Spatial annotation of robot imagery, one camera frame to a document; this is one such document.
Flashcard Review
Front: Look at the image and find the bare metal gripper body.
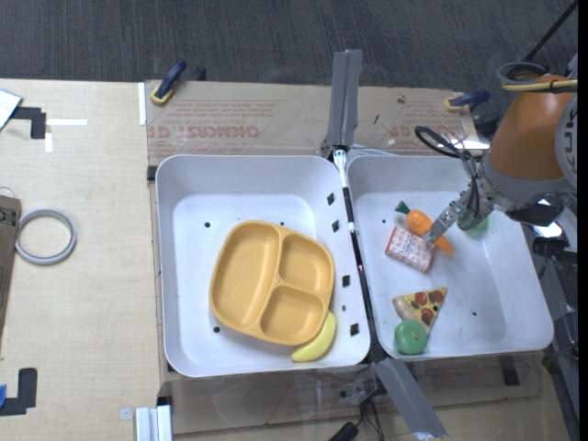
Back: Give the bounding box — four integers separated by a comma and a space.
453, 182, 499, 223

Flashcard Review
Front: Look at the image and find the orange carrot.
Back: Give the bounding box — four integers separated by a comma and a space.
393, 199, 456, 256

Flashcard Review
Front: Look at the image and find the orange and white packet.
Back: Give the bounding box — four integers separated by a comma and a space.
384, 225, 437, 274

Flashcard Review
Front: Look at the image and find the white plastic tray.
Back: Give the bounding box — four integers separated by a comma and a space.
345, 154, 556, 363
154, 153, 372, 379

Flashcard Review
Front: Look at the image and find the pizza slice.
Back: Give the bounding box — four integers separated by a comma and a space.
391, 286, 449, 337

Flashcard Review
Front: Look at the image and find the green doughnut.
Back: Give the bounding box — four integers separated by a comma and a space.
393, 319, 430, 356

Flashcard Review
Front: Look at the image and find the yellow banana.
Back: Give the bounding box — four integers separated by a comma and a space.
290, 310, 338, 364

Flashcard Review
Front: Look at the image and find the yellow divided plate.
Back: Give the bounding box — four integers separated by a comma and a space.
208, 220, 336, 347

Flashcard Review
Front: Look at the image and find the brown cardboard board red print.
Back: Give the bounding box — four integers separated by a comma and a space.
143, 79, 558, 435

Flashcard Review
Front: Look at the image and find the white tape roll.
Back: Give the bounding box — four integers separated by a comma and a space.
14, 208, 78, 266

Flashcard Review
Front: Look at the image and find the white paper sheet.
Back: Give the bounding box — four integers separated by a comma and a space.
0, 87, 24, 131

